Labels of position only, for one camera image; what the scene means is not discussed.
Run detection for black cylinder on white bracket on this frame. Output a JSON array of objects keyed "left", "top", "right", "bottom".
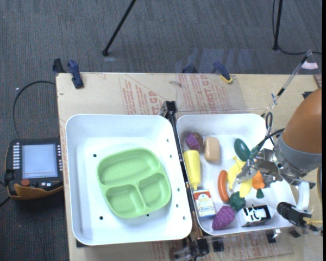
[{"left": 276, "top": 179, "right": 316, "bottom": 228}]

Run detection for yellow banana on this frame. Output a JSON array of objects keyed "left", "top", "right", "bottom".
[{"left": 227, "top": 156, "right": 247, "bottom": 191}]

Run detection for green divided plate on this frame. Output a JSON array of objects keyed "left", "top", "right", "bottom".
[{"left": 96, "top": 147, "right": 172, "bottom": 219}]

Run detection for orange sausage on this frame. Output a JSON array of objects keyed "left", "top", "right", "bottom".
[{"left": 217, "top": 169, "right": 231, "bottom": 203}]

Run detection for purple and brown cupcake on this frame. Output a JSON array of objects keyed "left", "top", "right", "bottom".
[{"left": 185, "top": 132, "right": 204, "bottom": 151}]

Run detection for white plastic tray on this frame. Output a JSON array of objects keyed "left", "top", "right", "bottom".
[
  {"left": 175, "top": 113, "right": 300, "bottom": 237},
  {"left": 65, "top": 114, "right": 193, "bottom": 246}
]

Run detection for dark green oval toy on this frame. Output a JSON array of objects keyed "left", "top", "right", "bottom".
[{"left": 233, "top": 138, "right": 252, "bottom": 163}]

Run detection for orange carrot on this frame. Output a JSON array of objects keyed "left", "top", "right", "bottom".
[{"left": 252, "top": 170, "right": 266, "bottom": 200}]

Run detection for yellow mustard bottle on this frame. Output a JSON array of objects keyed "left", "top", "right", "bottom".
[{"left": 183, "top": 150, "right": 202, "bottom": 191}]

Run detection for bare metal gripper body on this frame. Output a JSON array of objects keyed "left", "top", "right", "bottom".
[{"left": 251, "top": 147, "right": 286, "bottom": 182}]

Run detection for green broccoli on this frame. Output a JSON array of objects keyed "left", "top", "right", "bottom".
[{"left": 228, "top": 191, "right": 247, "bottom": 212}]

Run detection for tan bread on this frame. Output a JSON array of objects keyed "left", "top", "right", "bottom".
[{"left": 204, "top": 136, "right": 222, "bottom": 163}]

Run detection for white red yellow carton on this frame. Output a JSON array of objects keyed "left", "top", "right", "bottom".
[{"left": 192, "top": 189, "right": 217, "bottom": 219}]

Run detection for purple grapes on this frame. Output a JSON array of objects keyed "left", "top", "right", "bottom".
[{"left": 211, "top": 205, "right": 236, "bottom": 231}]

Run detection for black block with thin wires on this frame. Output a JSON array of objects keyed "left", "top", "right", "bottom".
[
  {"left": 159, "top": 101, "right": 178, "bottom": 118},
  {"left": 188, "top": 237, "right": 210, "bottom": 256}
]

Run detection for black and white box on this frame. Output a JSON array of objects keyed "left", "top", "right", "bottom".
[{"left": 237, "top": 204, "right": 273, "bottom": 227}]

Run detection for brown cardboard board red print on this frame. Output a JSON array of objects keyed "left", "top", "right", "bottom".
[{"left": 55, "top": 72, "right": 323, "bottom": 261}]

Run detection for yellow oblong toy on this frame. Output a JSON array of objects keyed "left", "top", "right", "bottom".
[{"left": 239, "top": 177, "right": 254, "bottom": 199}]

